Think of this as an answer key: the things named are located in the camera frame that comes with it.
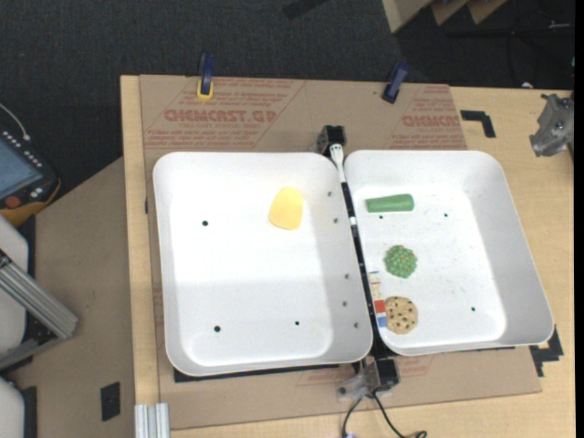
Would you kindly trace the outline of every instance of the black cable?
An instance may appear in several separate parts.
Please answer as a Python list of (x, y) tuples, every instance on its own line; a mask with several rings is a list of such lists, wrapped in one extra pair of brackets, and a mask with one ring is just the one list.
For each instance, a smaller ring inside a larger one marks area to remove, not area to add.
[[(346, 436), (347, 436), (347, 422), (349, 421), (349, 417), (350, 417), (351, 413), (360, 404), (360, 402), (362, 401), (362, 399), (364, 397), (368, 397), (370, 399), (375, 400), (375, 402), (377, 402), (377, 405), (379, 406), (380, 411), (383, 414), (383, 418), (385, 419), (385, 422), (387, 422), (387, 424), (391, 427), (393, 432), (396, 435), (398, 435), (399, 438), (407, 438), (406, 436), (404, 436), (400, 432), (398, 432), (397, 429), (393, 426), (393, 423), (391, 423), (390, 418), (388, 417), (387, 413), (385, 412), (385, 408), (383, 407), (383, 404), (381, 404), (380, 399), (377, 397), (377, 391), (378, 390), (374, 390), (372, 394), (365, 394), (365, 395), (361, 396), (350, 407), (349, 411), (347, 412), (347, 415), (345, 416), (345, 420), (343, 421), (343, 427), (341, 430), (342, 438), (346, 438)], [(421, 431), (421, 432), (416, 433), (415, 438), (426, 438), (427, 436), (428, 436), (428, 433), (426, 431)]]

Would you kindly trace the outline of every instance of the cable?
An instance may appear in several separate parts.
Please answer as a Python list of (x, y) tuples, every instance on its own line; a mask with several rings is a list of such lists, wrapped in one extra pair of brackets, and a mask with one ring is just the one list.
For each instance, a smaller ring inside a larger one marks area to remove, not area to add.
[[(393, 426), (393, 423), (391, 423), (390, 418), (388, 417), (387, 413), (385, 412), (385, 408), (383, 407), (383, 404), (381, 404), (380, 399), (377, 397), (377, 391), (379, 391), (379, 389), (374, 390), (372, 394), (364, 394), (363, 396), (361, 396), (360, 398), (358, 398), (353, 405), (350, 407), (349, 411), (347, 412), (347, 415), (345, 416), (345, 420), (343, 421), (343, 427), (342, 427), (342, 438), (345, 438), (347, 436), (347, 422), (349, 421), (349, 417), (351, 415), (351, 413), (355, 410), (355, 408), (359, 405), (359, 403), (362, 401), (362, 399), (364, 397), (368, 397), (370, 399), (373, 399), (375, 402), (377, 402), (377, 405), (380, 408), (381, 413), (383, 414), (383, 418), (385, 419), (385, 422), (387, 422), (387, 424), (390, 426), (390, 428), (393, 430), (393, 432), (398, 435), (399, 438), (407, 438), (406, 436), (402, 435), (400, 432), (397, 431), (397, 429)], [(426, 438), (428, 436), (428, 433), (426, 431), (421, 431), (421, 432), (417, 432), (415, 435), (415, 438)]]
[(26, 132), (26, 128), (24, 127), (24, 125), (20, 122), (20, 120), (18, 119), (18, 117), (12, 113), (8, 107), (6, 107), (2, 102), (0, 102), (0, 108), (2, 110), (4, 110), (4, 112), (6, 112), (8, 115), (10, 115), (10, 117), (12, 117), (12, 119), (16, 122), (16, 125), (18, 125), (18, 128), (22, 131), (22, 139), (25, 141), (29, 141), (30, 142), (30, 136), (28, 135), (28, 133)]

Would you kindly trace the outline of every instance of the white tray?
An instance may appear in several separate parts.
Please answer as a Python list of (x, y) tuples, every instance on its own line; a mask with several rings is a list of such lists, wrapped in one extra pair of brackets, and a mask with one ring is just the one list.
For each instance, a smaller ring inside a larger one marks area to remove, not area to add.
[[(153, 172), (166, 349), (192, 376), (362, 359), (372, 332), (333, 164), (315, 153), (172, 152)], [(299, 229), (272, 200), (299, 189)]]
[[(506, 178), (479, 151), (356, 151), (345, 161), (365, 266), (382, 298), (409, 298), (418, 325), (407, 334), (378, 327), (402, 355), (538, 344), (553, 330)], [(368, 213), (365, 200), (409, 193), (411, 212)], [(394, 245), (417, 256), (408, 278), (383, 257)]]

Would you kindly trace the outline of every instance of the black fabric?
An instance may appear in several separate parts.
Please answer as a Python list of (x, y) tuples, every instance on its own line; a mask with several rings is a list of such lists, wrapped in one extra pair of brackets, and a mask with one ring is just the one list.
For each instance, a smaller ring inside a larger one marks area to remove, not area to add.
[[(203, 52), (219, 76), (383, 81), (406, 58), (412, 82), (571, 89), (520, 41), (448, 38), (477, 28), (466, 9), (437, 26), (425, 8), (393, 34), (381, 0), (327, 0), (290, 20), (283, 8), (298, 1), (0, 0), (0, 102), (52, 162), (62, 196), (122, 154), (120, 75), (194, 74)], [(574, 1), (512, 0), (478, 28), (548, 22), (543, 4), (573, 22)], [(559, 47), (567, 61), (573, 47)], [(11, 120), (0, 111), (0, 122)]]

